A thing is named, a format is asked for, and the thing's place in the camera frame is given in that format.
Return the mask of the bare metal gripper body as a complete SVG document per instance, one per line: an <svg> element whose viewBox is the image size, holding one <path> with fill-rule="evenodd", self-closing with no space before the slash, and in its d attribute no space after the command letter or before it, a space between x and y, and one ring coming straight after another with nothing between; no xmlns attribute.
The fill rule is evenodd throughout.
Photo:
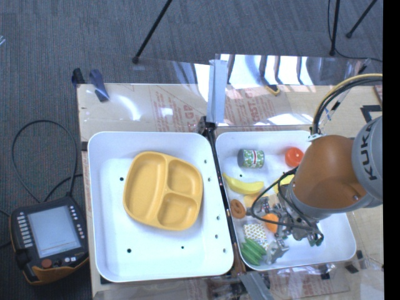
<svg viewBox="0 0 400 300"><path fill-rule="evenodd" d="M286 239L292 236L300 241L307 239L311 246L320 246L324 235L318 228L318 221L307 217L290 204L278 202L274 205L274 212L278 216L277 238Z"/></svg>

